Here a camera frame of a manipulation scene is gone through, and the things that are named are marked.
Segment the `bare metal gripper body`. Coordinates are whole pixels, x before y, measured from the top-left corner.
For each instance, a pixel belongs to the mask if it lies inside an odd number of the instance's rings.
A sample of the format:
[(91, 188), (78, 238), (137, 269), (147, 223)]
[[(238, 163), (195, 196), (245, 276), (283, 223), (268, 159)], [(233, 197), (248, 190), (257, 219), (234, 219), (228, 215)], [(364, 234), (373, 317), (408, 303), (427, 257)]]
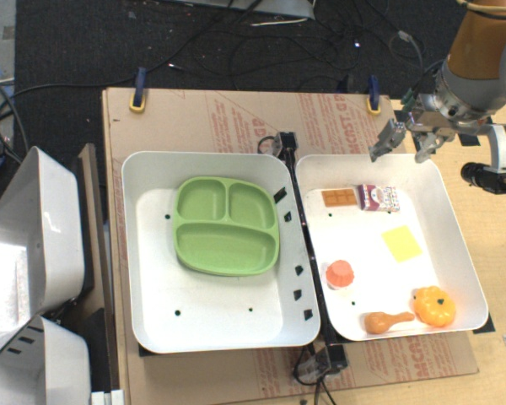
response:
[(493, 124), (490, 115), (469, 108), (467, 104), (436, 94), (408, 92), (401, 100), (399, 120), (406, 128), (420, 136), (432, 133), (435, 137), (468, 137), (485, 135)]

